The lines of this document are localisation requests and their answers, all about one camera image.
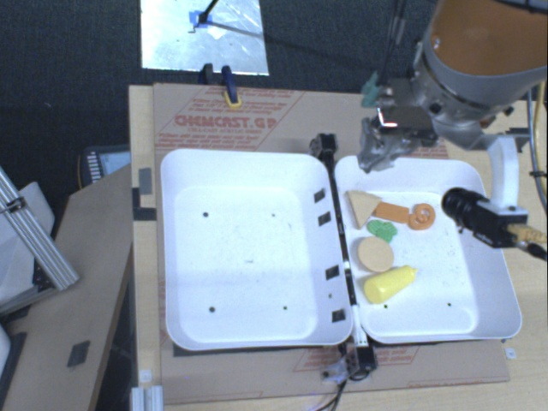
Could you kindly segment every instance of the orange rectangular block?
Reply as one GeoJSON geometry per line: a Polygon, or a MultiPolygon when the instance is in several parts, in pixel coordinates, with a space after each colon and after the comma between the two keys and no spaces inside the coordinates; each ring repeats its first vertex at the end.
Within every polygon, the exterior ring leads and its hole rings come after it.
{"type": "Polygon", "coordinates": [[[388,219],[395,223],[408,223],[409,209],[401,205],[380,202],[373,215],[380,217],[381,219],[388,219]]]}

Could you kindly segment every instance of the teal object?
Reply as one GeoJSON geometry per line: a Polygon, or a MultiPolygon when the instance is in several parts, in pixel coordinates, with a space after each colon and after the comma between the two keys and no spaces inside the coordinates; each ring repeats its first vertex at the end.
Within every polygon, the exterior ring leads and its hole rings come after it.
{"type": "Polygon", "coordinates": [[[393,223],[386,223],[375,219],[370,223],[367,223],[367,230],[372,235],[381,238],[383,241],[389,242],[397,235],[397,228],[393,223]]]}
{"type": "Polygon", "coordinates": [[[380,86],[377,85],[378,74],[373,72],[371,78],[361,88],[361,94],[363,99],[361,100],[361,106],[364,108],[374,108],[377,106],[378,94],[380,93],[380,86]]]}

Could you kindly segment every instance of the yellow toy bottle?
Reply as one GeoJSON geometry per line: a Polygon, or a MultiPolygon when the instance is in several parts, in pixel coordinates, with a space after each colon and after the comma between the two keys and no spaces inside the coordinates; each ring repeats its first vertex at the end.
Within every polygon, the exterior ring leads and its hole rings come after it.
{"type": "Polygon", "coordinates": [[[417,270],[409,265],[393,268],[366,280],[363,290],[371,303],[379,304],[414,282],[417,270]]]}

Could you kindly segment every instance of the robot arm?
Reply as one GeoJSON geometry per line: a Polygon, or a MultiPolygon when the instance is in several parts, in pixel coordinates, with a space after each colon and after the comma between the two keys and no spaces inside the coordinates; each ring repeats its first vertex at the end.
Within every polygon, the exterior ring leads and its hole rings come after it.
{"type": "Polygon", "coordinates": [[[548,1],[534,0],[535,7],[532,1],[438,0],[412,76],[383,80],[383,71],[369,83],[378,114],[362,123],[360,167],[385,169],[400,155],[435,145],[438,136],[466,150],[487,150],[493,197],[477,204],[495,218],[527,221],[527,212],[517,207],[515,142],[484,128],[546,79],[548,1]]]}

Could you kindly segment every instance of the table surface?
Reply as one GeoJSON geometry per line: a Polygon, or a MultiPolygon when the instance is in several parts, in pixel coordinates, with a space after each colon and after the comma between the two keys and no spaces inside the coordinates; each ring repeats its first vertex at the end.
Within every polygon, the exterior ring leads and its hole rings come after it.
{"type": "MultiPolygon", "coordinates": [[[[151,108],[152,95],[144,87],[138,87],[133,90],[130,96],[130,109],[151,108]]],[[[518,103],[515,106],[515,113],[512,115],[512,123],[508,121],[496,121],[489,130],[490,133],[503,132],[512,127],[526,126],[525,103],[518,103]]],[[[147,160],[147,165],[153,165],[150,154],[146,153],[144,148],[153,142],[150,141],[151,124],[141,123],[143,133],[136,135],[132,130],[132,154],[134,166],[137,170],[138,165],[135,161],[147,160]]],[[[471,164],[482,176],[485,184],[487,196],[491,194],[491,167],[487,154],[485,152],[465,152],[447,144],[448,152],[451,158],[463,160],[471,164]]],[[[528,223],[539,229],[546,229],[546,215],[542,210],[541,204],[534,188],[534,183],[528,172],[531,170],[531,161],[528,146],[519,156],[520,159],[520,198],[519,205],[530,211],[528,223]]],[[[153,238],[153,230],[146,224],[137,224],[135,235],[153,238]]],[[[146,248],[139,245],[134,246],[137,258],[151,258],[153,249],[156,245],[146,248]]],[[[515,351],[515,359],[508,360],[510,381],[498,384],[476,384],[461,385],[450,387],[421,388],[411,390],[386,390],[386,391],[368,391],[352,392],[342,395],[342,399],[337,408],[338,411],[367,409],[368,411],[387,410],[421,410],[438,411],[442,410],[462,410],[462,409],[481,409],[510,411],[516,409],[540,410],[545,409],[548,403],[548,312],[547,312],[547,275],[546,263],[538,259],[533,259],[525,253],[510,249],[505,251],[505,257],[509,267],[509,273],[515,287],[515,292],[520,304],[523,325],[519,334],[508,340],[504,347],[515,351]]],[[[149,271],[143,278],[147,279],[149,271]]],[[[158,299],[157,289],[141,285],[139,287],[139,277],[137,277],[136,293],[138,294],[137,319],[147,321],[147,318],[154,318],[157,306],[145,303],[144,299],[139,298],[139,293],[146,294],[147,300],[158,299]]],[[[154,352],[159,348],[155,342],[154,335],[138,331],[138,357],[140,363],[151,367],[153,372],[159,372],[159,355],[154,352]]],[[[160,379],[153,375],[151,384],[159,384],[160,379]]],[[[259,400],[231,401],[231,402],[208,402],[195,403],[187,405],[166,406],[167,411],[251,411],[261,409],[262,411],[283,411],[283,410],[314,410],[317,407],[327,403],[330,396],[299,396],[284,397],[259,400]]]]}

